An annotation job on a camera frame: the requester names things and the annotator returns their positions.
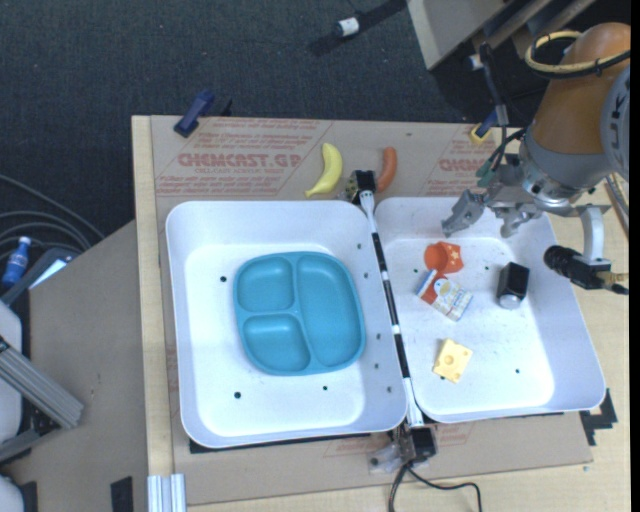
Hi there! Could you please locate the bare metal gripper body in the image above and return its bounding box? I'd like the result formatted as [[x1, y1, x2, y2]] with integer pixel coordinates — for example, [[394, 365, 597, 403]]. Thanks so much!
[[481, 163, 597, 215]]

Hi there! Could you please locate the orange cup with star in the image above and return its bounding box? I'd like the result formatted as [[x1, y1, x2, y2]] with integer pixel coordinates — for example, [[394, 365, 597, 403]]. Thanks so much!
[[423, 240, 466, 276]]

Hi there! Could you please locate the black can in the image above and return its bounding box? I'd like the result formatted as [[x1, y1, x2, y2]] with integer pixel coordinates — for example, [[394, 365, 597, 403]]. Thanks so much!
[[495, 260, 532, 312]]

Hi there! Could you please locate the orange sausage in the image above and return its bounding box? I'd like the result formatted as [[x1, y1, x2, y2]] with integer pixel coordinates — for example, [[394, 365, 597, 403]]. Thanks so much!
[[375, 145, 399, 194]]

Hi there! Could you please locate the white and orange carton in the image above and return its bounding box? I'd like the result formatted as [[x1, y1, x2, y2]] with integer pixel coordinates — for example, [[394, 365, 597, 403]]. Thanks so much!
[[414, 268, 475, 323]]

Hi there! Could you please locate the thin black and white rod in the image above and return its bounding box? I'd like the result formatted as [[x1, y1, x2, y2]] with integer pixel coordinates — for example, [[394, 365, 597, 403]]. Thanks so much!
[[358, 189, 426, 429]]

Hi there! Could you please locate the yellow banana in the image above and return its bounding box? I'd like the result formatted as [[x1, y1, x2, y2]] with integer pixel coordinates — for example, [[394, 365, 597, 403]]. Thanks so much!
[[304, 142, 345, 200]]

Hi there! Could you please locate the white plastic tray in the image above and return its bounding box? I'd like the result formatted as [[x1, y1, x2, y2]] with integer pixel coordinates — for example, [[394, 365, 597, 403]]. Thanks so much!
[[373, 195, 608, 425], [164, 199, 409, 449]]

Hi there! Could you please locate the yellow cheese wedge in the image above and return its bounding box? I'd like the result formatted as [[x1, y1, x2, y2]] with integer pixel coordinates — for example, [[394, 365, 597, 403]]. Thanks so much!
[[431, 337, 475, 386]]

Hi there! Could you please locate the blue divided plate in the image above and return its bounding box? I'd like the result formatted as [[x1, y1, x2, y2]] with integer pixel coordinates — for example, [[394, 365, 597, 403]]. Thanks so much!
[[232, 250, 368, 378]]

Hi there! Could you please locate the brown cardboard board red print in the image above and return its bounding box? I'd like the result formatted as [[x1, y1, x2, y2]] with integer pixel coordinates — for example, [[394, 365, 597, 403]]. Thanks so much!
[[149, 115, 596, 507]]

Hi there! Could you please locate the dark bottle with white label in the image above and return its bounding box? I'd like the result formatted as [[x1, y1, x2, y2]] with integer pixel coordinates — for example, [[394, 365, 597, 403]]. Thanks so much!
[[333, 15, 362, 38]]

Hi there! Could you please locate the blue plastic bottle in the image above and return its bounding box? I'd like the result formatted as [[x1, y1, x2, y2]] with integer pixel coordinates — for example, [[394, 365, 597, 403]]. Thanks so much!
[[1, 235, 33, 289]]

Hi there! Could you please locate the black cylinder on white bracket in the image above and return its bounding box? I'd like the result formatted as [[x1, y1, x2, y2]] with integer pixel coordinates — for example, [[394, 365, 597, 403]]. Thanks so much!
[[543, 204, 614, 292]]

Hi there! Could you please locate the black block with thin wires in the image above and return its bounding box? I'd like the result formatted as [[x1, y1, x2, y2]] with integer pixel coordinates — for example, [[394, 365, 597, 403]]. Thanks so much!
[[406, 426, 439, 462], [349, 169, 378, 194]]

